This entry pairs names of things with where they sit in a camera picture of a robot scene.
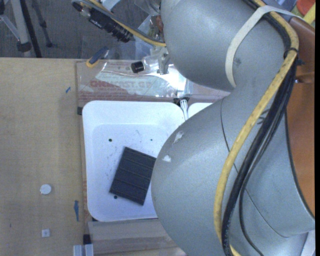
black rectangular object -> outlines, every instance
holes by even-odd
[[[156,158],[125,147],[110,193],[144,205]]]

table surface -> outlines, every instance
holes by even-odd
[[[72,255],[73,246],[83,242],[87,228],[77,61],[0,58],[2,256]],[[40,193],[43,184],[51,185],[50,194]],[[44,229],[50,229],[50,237],[42,238]],[[110,255],[159,253],[161,250]]]

red object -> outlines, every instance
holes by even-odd
[[[296,7],[299,12],[305,16],[315,2],[316,0],[297,0]]]

white tray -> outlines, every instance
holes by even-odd
[[[209,104],[191,105],[192,114]],[[109,193],[124,147],[157,157],[167,138],[185,121],[168,102],[91,101],[82,111],[87,204],[101,222],[157,218],[151,186],[144,205]]]

gray floor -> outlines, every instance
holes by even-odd
[[[148,16],[133,0],[121,0],[112,11],[136,28]],[[109,47],[109,59],[136,59],[135,42],[117,41],[106,31],[91,24],[71,5],[71,0],[38,0],[47,32],[54,47],[46,47],[46,39],[39,25],[31,0],[26,0],[36,38],[43,58],[88,59],[104,46]],[[5,5],[5,15],[15,24],[11,1]],[[17,39],[0,22],[0,57],[23,57],[17,50]]]

